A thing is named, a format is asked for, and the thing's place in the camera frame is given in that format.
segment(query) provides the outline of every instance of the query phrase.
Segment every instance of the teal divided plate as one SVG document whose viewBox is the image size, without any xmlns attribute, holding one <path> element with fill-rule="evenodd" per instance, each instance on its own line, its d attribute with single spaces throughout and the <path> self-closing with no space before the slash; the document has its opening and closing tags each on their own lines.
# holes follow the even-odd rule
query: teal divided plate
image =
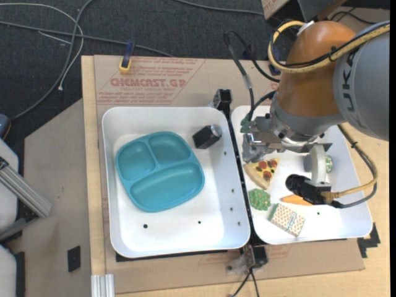
<svg viewBox="0 0 396 297">
<path fill-rule="evenodd" d="M 181 205 L 205 184 L 194 152 L 173 132 L 156 132 L 127 143 L 117 152 L 116 166 L 129 198 L 146 212 Z"/>
</svg>

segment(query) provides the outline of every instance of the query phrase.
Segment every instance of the white tray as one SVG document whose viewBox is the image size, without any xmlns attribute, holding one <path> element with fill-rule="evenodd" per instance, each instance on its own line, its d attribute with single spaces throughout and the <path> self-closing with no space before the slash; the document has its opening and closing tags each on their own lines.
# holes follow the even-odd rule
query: white tray
<svg viewBox="0 0 396 297">
<path fill-rule="evenodd" d="M 240 106 L 231 115 L 241 160 L 243 134 L 240 133 L 240 123 L 249 110 L 250 106 Z M 268 112 L 269 106 L 260 106 L 255 110 L 253 118 L 263 116 Z M 360 183 L 355 167 L 353 166 L 351 155 L 338 127 L 331 127 L 326 131 L 323 139 L 319 139 L 317 142 L 333 143 L 331 148 L 326 152 L 326 154 L 332 157 L 334 164 L 333 170 L 327 175 L 327 182 L 332 184 L 332 190 L 343 191 L 359 186 Z M 286 178 L 290 174 L 311 177 L 310 173 L 304 171 L 303 160 L 305 156 L 306 154 L 298 154 L 291 151 L 284 153 L 274 152 L 265 156 L 265 159 L 279 158 L 280 161 L 269 188 L 272 206 L 268 211 L 260 211 L 251 207 L 254 229 L 258 237 L 269 244 L 286 244 L 366 236 L 372 229 L 371 215 L 366 203 L 348 209 L 335 209 L 328 205 L 305 206 L 285 204 L 306 217 L 301 234 L 297 238 L 269 222 L 269 215 L 272 212 L 273 206 L 281 202 L 281 198 L 293 194 L 285 186 Z M 244 175 L 244 179 L 248 191 L 257 187 L 247 175 Z M 363 192 L 356 192 L 343 196 L 338 201 L 348 204 L 363 197 Z"/>
<path fill-rule="evenodd" d="M 222 138 L 205 150 L 196 149 L 192 136 L 212 124 L 221 127 Z M 138 258 L 236 249 L 247 243 L 249 220 L 223 113 L 208 107 L 116 107 L 105 113 L 102 126 L 110 237 L 120 255 Z M 126 194 L 115 156 L 124 144 L 159 131 L 177 133 L 189 144 L 204 171 L 205 186 L 184 204 L 148 213 L 138 209 Z"/>
<path fill-rule="evenodd" d="M 15 257 L 0 245 L 0 297 L 15 297 L 17 288 L 17 262 Z"/>
</svg>

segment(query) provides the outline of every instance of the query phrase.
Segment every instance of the black object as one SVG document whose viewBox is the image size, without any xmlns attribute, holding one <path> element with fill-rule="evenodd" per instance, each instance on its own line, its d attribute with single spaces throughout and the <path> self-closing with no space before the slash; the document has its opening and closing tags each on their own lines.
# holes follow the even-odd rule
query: black object
<svg viewBox="0 0 396 297">
<path fill-rule="evenodd" d="M 81 247 L 76 246 L 67 252 L 68 271 L 73 272 L 81 267 Z"/>
<path fill-rule="evenodd" d="M 135 260 L 154 260 L 154 259 L 167 259 L 169 257 L 182 257 L 182 256 L 194 256 L 194 255 L 204 255 L 204 254 L 216 254 L 216 253 L 226 253 L 227 250 L 213 250 L 213 251 L 196 251 L 196 252 L 185 252 L 185 253 L 171 253 L 165 255 L 154 255 L 154 256 L 144 256 L 144 257 L 125 257 L 119 255 L 116 252 L 116 262 L 133 262 Z"/>
<path fill-rule="evenodd" d="M 268 263 L 268 257 L 264 246 L 253 246 L 252 249 L 254 260 L 256 262 L 256 264 L 253 265 L 253 269 L 259 269 L 260 267 Z"/>
<path fill-rule="evenodd" d="M 38 215 L 26 206 L 20 199 L 18 199 L 18 216 L 17 219 L 23 218 L 26 222 L 30 222 L 33 219 L 38 218 Z"/>
<path fill-rule="evenodd" d="M 197 133 L 195 133 L 192 138 L 197 149 L 207 149 L 214 143 L 216 143 L 222 137 L 222 129 L 217 125 L 205 126 Z"/>
<path fill-rule="evenodd" d="M 309 184 L 309 178 L 297 174 L 291 174 L 286 179 L 286 187 L 294 194 L 314 205 L 325 204 L 325 197 L 321 195 L 323 191 L 330 191 L 330 186 L 314 186 Z"/>
<path fill-rule="evenodd" d="M 16 297 L 24 297 L 26 291 L 25 284 L 25 253 L 18 252 L 14 254 L 15 260 L 17 261 L 17 289 L 15 292 Z"/>
<path fill-rule="evenodd" d="M 0 139 L 6 136 L 10 128 L 10 119 L 0 113 Z"/>
<path fill-rule="evenodd" d="M 232 101 L 231 89 L 218 89 L 213 98 L 213 105 L 217 110 L 222 111 L 228 119 L 230 117 L 230 105 Z"/>
<path fill-rule="evenodd" d="M 358 238 L 358 246 L 360 250 L 361 257 L 364 259 L 367 258 L 367 248 L 377 248 L 378 244 L 381 243 L 379 240 L 378 232 L 377 232 L 377 227 L 376 224 L 372 224 L 372 230 L 370 232 L 370 238 L 364 239 L 364 238 Z"/>
</svg>

